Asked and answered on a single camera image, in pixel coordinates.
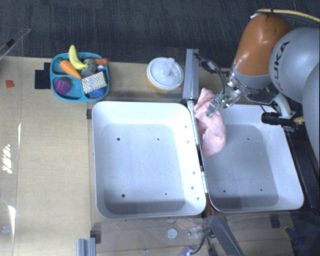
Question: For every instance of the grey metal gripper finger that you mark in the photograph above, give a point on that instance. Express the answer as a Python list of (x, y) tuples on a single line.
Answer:
[(210, 110)]

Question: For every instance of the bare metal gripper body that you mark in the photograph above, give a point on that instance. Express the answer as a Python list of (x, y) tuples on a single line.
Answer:
[(231, 92)]

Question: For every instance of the pink cloth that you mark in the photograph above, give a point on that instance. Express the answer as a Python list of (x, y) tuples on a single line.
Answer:
[(212, 132)]

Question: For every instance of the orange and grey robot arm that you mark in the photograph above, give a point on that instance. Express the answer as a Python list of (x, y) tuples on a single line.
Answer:
[(290, 57)]

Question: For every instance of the black and white thin rod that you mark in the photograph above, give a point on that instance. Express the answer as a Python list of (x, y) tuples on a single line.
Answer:
[(197, 135)]

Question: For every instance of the clear tub with white lid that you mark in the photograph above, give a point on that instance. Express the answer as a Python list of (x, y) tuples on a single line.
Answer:
[(165, 73)]

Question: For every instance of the white plastic tray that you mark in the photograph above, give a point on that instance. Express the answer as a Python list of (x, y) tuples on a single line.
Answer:
[(145, 160), (250, 162)]

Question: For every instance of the blue round bottle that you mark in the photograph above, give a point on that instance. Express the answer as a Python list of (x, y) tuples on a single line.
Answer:
[(97, 92)]

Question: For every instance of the small white and blue bottle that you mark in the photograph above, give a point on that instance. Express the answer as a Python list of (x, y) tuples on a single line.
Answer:
[(100, 68)]

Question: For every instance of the orange-brown sausage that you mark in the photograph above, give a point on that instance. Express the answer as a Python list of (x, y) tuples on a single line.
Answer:
[(102, 61)]

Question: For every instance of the clear plastic bottle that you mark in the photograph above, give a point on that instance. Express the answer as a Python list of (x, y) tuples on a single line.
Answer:
[(195, 232)]

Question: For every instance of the white round disc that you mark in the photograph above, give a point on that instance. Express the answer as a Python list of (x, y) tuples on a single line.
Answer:
[(172, 233)]

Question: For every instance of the green and grey can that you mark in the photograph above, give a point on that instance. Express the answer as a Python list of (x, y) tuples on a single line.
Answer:
[(89, 65)]

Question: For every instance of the blue divided plate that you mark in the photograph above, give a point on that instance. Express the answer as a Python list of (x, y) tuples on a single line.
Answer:
[(76, 93)]

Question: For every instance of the yellow banana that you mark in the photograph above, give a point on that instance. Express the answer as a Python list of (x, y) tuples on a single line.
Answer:
[(73, 58)]

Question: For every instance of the orange carrot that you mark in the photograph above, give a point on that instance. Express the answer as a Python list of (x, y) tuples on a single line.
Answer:
[(68, 68)]

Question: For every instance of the purple grapes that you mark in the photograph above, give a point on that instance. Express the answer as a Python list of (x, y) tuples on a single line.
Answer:
[(62, 86)]

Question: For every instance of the black cylinder on white bracket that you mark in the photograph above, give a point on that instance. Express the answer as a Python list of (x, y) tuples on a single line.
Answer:
[(273, 119)]

